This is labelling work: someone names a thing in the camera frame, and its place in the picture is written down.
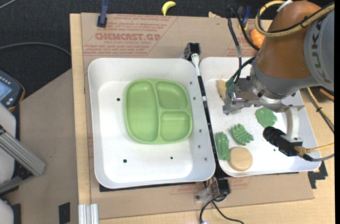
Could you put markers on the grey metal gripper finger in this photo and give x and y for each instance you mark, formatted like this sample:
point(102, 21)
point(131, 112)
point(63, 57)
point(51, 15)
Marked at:
point(243, 105)
point(228, 108)

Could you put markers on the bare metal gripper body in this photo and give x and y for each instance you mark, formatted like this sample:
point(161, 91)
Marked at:
point(249, 91)

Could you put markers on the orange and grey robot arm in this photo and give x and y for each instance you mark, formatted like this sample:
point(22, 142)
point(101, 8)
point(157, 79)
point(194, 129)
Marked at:
point(287, 58)

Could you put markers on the beige toy bread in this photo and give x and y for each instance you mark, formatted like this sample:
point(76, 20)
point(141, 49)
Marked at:
point(221, 87)

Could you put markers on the thin black and white rod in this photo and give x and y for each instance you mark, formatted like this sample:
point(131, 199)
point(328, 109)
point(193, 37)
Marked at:
point(205, 106)

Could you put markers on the green toy lettuce leaf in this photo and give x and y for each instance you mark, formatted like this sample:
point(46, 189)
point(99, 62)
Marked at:
point(265, 116)

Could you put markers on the green ridged toy vegetable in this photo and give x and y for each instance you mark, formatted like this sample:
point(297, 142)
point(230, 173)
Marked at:
point(240, 135)

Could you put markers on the green toy asparagus bundle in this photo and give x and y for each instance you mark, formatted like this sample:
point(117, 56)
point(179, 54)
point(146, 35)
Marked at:
point(223, 147)

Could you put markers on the tan round biscuit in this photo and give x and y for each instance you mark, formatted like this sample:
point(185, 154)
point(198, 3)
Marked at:
point(240, 159)

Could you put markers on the orange toy fruit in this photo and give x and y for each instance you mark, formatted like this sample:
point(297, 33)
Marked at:
point(257, 37)

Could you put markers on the white plastic tray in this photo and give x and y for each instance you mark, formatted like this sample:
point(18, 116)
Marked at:
point(148, 164)
point(265, 162)

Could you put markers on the small beige toy food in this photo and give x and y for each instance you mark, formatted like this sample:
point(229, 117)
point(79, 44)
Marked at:
point(213, 15)

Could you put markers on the green divided plate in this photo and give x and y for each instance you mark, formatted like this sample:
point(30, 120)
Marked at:
point(143, 111)

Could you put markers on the yellow banana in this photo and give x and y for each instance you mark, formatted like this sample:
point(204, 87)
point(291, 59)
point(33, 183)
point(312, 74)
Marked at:
point(167, 6)

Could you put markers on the brown cardboard board red print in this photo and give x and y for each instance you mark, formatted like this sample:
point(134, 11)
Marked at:
point(132, 37)

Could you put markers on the black cylinder on white bracket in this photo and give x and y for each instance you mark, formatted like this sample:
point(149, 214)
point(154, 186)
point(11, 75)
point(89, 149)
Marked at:
point(281, 139)

